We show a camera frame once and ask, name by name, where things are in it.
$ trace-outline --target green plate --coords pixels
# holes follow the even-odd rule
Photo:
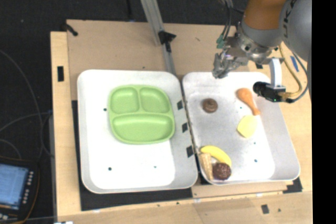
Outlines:
[[[111,91],[108,112],[115,137],[128,144],[152,144],[175,133],[167,94],[153,86],[127,85]]]

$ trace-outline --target table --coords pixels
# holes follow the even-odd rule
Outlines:
[[[253,183],[239,186],[202,185],[192,187],[193,197],[81,211],[71,101],[76,99],[76,80],[86,69],[165,70],[160,46],[147,23],[67,20],[78,35],[51,32],[52,99],[54,111],[56,198],[59,221],[75,223],[307,223],[312,221],[312,129],[311,101],[307,93],[294,104],[281,103],[288,131],[301,166],[299,192],[285,193],[298,182]],[[192,71],[213,68],[215,41],[223,26],[165,24],[177,35],[172,41],[176,74],[181,79]],[[288,91],[296,83],[282,65]],[[268,68],[254,63],[239,71]],[[303,72],[301,81],[307,82]]]

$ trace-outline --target white tray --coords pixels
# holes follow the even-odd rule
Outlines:
[[[109,124],[108,96],[124,85],[149,85],[168,95],[175,118],[175,133],[168,141],[124,144],[117,140]],[[80,74],[78,118],[82,181],[94,193],[125,193],[191,187],[197,180],[194,155],[179,80],[168,72],[87,70]]]
[[[287,181],[298,177],[300,165],[278,103],[272,103],[253,92],[257,81],[269,82],[260,72],[231,72],[228,77],[215,79],[210,72],[192,72],[183,78],[183,90],[191,132],[197,153],[204,145],[216,145],[232,160],[232,175],[228,180],[210,182],[214,185],[265,181]],[[242,137],[237,129],[251,109],[236,97],[240,88],[249,88],[261,115],[255,116],[258,128],[250,138]],[[206,113],[204,99],[213,98],[218,110]]]

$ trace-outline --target yellow banana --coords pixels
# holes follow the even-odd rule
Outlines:
[[[214,157],[220,163],[226,163],[228,166],[231,167],[231,159],[230,157],[219,147],[213,145],[207,145],[201,147],[202,153],[210,153],[211,157]]]

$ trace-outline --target brown round object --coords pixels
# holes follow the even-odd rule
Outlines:
[[[231,175],[231,168],[226,163],[216,163],[213,165],[214,178],[226,180]]]
[[[212,98],[205,99],[203,101],[203,110],[207,113],[214,113],[218,109],[216,100]]]

